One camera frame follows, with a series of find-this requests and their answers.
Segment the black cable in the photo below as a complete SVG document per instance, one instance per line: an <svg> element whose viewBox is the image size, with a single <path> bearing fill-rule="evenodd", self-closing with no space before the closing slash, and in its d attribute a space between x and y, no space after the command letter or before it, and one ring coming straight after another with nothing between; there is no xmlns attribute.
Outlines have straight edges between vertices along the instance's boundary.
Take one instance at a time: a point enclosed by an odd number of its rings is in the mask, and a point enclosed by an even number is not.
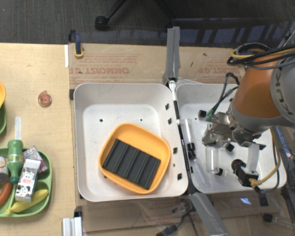
<svg viewBox="0 0 295 236"><path fill-rule="evenodd" d="M285 66L289 66L289 65L293 65L295 64L295 60L292 61L288 61L288 62L282 62L279 63L277 65L272 65L272 66L266 66L266 67L262 67L262 66L252 66L252 65L245 65L246 67L252 68L252 69L256 69L256 70L272 70L272 69L276 69L276 68L282 68Z"/></svg>
<svg viewBox="0 0 295 236"><path fill-rule="evenodd" d="M227 97L229 96L229 94L224 95L215 105L212 109L214 109L214 112L216 111L216 109L218 108L218 106L221 104L221 102L223 100L225 100Z"/></svg>
<svg viewBox="0 0 295 236"><path fill-rule="evenodd" d="M253 42L253 43L245 43L245 44L242 44L242 45L238 46L237 49L236 49L236 54L240 55L242 52L249 51L249 50L254 49L254 48L260 48L260 49L262 49L264 51L271 50L271 47L269 47L266 44Z"/></svg>
<svg viewBox="0 0 295 236"><path fill-rule="evenodd" d="M193 220L192 220L192 217L191 217L191 215L190 215L190 212L191 212L191 210L188 211L188 212L186 212L186 213L181 217L181 221L179 222L179 224L177 224L177 225L172 225L172 226L169 226L169 227L166 227L163 231L157 233L156 236L168 236L168 235L170 235L170 234L176 232L176 231L178 230L178 228L183 224L183 222L184 222L186 216L189 217L189 219L190 219L190 223L191 223L191 225L192 225L192 227L193 227L193 230L195 231L196 236L199 236L198 231L197 231L197 228L196 228L196 226L195 226L195 224L194 224L194 222L193 222Z"/></svg>
<svg viewBox="0 0 295 236"><path fill-rule="evenodd" d="M228 96L228 95L226 95L226 97L224 97L225 96L224 94L225 94L226 86L228 84L228 77L230 77L230 76L235 79L237 85L240 84L238 77L234 73L229 72L229 73L227 73L225 75L225 81L224 81L223 89L222 89L219 100L217 101L217 103L212 108L213 109L212 115L215 113L215 111L218 108L218 106L220 105L220 103Z"/></svg>
<svg viewBox="0 0 295 236"><path fill-rule="evenodd" d="M190 223L191 223L191 225L192 225L192 227L193 227L193 230L195 231L196 236L199 236L198 230L197 230L197 228L196 228L196 226L195 226L195 223L194 223L193 220L192 220L192 217L191 217L190 213L188 213L188 217L189 217L189 219L190 219Z"/></svg>
<svg viewBox="0 0 295 236"><path fill-rule="evenodd" d="M266 60L262 60L262 61L249 62L249 63L245 62L244 64L247 64L247 65L260 65L260 64L266 64L266 63L269 63L269 62L272 62L272 61L286 59L286 58L292 57L292 56L295 56L295 52L286 53L286 54L284 54L282 56L271 58L271 59L266 59Z"/></svg>
<svg viewBox="0 0 295 236"><path fill-rule="evenodd" d="M247 57L247 58L244 58L244 59L234 60L233 57L230 57L227 60L227 65L243 64L243 63L246 63L248 61L254 60L256 58L262 58L262 57L265 57L265 56L268 56L268 55L271 55L271 54L275 54L275 53L278 53L278 52L281 52L281 51L285 51L285 50L288 50L288 49L292 49L292 48L295 48L295 44L294 45L290 45L290 46L280 47L280 48L277 48L277 49L271 49L271 50L268 50L268 51L265 51L265 52L262 52L262 53L258 53L258 54L252 55L252 56Z"/></svg>

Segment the cardboard sheet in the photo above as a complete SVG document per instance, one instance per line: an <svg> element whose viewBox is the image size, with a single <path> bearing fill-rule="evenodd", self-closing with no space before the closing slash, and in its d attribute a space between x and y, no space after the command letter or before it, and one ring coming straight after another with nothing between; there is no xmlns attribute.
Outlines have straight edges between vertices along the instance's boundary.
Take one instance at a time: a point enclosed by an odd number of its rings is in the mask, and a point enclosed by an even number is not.
<svg viewBox="0 0 295 236"><path fill-rule="evenodd" d="M84 55L74 57L69 45L70 89L93 83L161 83L166 66L166 46L82 44ZM225 74L239 78L243 72L228 66L231 49L180 47L179 77L195 82L222 84Z"/></svg>

